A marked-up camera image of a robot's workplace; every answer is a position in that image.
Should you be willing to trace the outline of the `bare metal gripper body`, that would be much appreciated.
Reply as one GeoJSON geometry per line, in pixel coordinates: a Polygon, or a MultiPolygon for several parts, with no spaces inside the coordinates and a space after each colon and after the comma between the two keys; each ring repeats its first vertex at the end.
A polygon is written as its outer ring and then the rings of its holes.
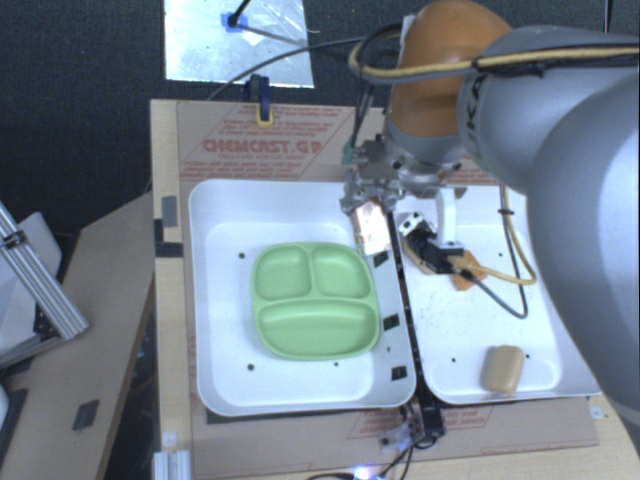
{"type": "Polygon", "coordinates": [[[461,151],[451,137],[433,145],[374,137],[361,144],[351,137],[342,152],[347,168],[343,213],[354,228],[359,252],[371,256],[391,248],[386,217],[406,197],[434,199],[460,168],[461,151]]]}

